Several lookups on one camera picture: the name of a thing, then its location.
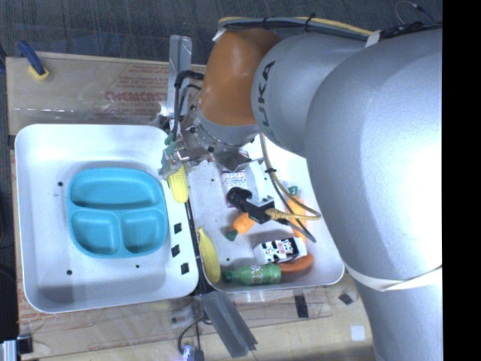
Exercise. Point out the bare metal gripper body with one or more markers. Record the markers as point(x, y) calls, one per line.
point(199, 141)

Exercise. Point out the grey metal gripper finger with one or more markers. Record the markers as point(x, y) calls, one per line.
point(189, 157)
point(166, 164)

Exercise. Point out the yellow corn cob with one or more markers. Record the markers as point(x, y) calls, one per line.
point(179, 186)

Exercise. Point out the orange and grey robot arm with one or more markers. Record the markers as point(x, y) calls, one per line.
point(368, 171)

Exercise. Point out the white plastic tray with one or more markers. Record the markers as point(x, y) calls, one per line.
point(210, 201)
point(49, 201)

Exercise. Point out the white carton pink print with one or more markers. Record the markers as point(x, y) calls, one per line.
point(233, 182)

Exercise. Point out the blue divided plate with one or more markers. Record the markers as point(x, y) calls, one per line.
point(112, 209)

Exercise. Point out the small orange carrot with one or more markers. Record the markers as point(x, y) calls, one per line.
point(242, 224)

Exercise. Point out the yellow banana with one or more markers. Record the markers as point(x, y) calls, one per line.
point(209, 254)

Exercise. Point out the brown cardboard board red print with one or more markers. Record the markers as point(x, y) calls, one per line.
point(94, 88)

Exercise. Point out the long orange carrot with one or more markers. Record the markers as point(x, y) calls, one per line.
point(298, 209)

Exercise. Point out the white carton black print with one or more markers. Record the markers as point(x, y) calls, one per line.
point(278, 249)

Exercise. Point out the green plastic bottle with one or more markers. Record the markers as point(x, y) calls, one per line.
point(255, 274)

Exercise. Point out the orange disc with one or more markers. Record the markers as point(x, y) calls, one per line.
point(300, 264)

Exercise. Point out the black cylinder on white bracket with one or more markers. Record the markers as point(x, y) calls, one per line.
point(255, 211)

